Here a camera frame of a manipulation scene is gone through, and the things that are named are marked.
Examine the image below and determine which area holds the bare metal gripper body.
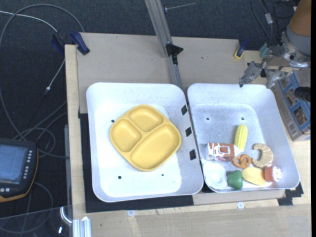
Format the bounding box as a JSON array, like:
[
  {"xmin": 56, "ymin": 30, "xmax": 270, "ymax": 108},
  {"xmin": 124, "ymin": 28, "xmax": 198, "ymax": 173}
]
[{"xmin": 262, "ymin": 50, "xmax": 311, "ymax": 75}]

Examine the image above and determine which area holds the blue printed cardboard box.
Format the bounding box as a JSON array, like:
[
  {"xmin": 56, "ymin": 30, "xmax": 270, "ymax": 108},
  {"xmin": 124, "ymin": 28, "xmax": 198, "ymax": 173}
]
[{"xmin": 270, "ymin": 69, "xmax": 312, "ymax": 142}]

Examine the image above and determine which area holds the white plastic tray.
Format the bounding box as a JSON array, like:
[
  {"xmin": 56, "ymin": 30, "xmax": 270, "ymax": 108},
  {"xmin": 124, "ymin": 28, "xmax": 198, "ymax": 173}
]
[
  {"xmin": 186, "ymin": 83, "xmax": 301, "ymax": 194},
  {"xmin": 85, "ymin": 82, "xmax": 204, "ymax": 203}
]

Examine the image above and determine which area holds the yellow corn cob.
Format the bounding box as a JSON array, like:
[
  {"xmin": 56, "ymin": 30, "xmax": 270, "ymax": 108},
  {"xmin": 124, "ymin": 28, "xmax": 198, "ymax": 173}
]
[{"xmin": 234, "ymin": 124, "xmax": 248, "ymax": 152}]

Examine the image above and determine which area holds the beige croissant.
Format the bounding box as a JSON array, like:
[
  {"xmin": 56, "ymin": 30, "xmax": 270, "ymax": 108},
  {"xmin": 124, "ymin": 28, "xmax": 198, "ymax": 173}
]
[{"xmin": 251, "ymin": 143, "xmax": 275, "ymax": 169}]

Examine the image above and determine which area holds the brown and white carton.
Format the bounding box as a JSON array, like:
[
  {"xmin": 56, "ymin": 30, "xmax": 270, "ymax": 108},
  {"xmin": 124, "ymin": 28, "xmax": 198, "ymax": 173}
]
[{"xmin": 204, "ymin": 142, "xmax": 244, "ymax": 162}]

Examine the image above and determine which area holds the brown pretzel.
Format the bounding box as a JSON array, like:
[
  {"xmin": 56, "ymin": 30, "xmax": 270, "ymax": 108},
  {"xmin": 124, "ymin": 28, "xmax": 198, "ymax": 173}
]
[{"xmin": 232, "ymin": 154, "xmax": 252, "ymax": 169}]

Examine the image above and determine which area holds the orange and white cupcake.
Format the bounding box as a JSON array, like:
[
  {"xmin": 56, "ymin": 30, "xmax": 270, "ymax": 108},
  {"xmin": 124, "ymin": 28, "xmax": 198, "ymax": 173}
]
[{"xmin": 264, "ymin": 165, "xmax": 283, "ymax": 183}]

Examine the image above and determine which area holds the yellow lemon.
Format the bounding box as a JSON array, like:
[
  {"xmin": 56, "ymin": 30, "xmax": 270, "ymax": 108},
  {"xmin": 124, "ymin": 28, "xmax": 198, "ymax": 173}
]
[{"xmin": 241, "ymin": 166, "xmax": 267, "ymax": 186}]

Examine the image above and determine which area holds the green pepper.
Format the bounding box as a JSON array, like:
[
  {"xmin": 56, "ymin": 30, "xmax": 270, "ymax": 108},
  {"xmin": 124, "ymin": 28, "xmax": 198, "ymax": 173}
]
[{"xmin": 227, "ymin": 169, "xmax": 244, "ymax": 190}]

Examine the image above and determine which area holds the white fried egg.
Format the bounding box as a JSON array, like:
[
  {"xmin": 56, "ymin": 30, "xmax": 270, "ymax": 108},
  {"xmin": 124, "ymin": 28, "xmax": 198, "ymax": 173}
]
[{"xmin": 202, "ymin": 161, "xmax": 228, "ymax": 190}]

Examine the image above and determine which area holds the brown cardboard board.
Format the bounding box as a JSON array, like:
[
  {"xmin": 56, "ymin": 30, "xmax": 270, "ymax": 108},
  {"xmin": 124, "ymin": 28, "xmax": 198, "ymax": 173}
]
[{"xmin": 76, "ymin": 32, "xmax": 287, "ymax": 206}]

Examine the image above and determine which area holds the yellow divided plate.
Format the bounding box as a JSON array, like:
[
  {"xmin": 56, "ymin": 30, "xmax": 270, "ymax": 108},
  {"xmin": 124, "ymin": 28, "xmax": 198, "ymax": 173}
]
[{"xmin": 109, "ymin": 104, "xmax": 183, "ymax": 172}]

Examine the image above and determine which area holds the black cylinder on white bracket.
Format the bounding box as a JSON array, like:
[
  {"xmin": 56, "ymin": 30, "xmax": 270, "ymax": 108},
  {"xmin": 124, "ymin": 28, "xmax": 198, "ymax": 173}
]
[{"xmin": 294, "ymin": 86, "xmax": 312, "ymax": 103}]

